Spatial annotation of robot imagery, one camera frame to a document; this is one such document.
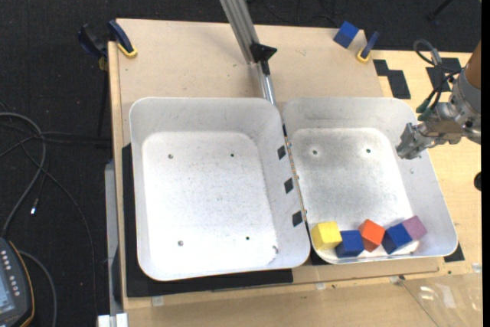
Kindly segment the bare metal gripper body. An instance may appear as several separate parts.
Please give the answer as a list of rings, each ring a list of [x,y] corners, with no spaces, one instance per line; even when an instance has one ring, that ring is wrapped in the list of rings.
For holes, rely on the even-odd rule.
[[[431,107],[425,100],[416,113],[420,121],[416,139],[421,145],[454,145],[462,138],[481,144],[481,115],[466,102],[450,100]]]

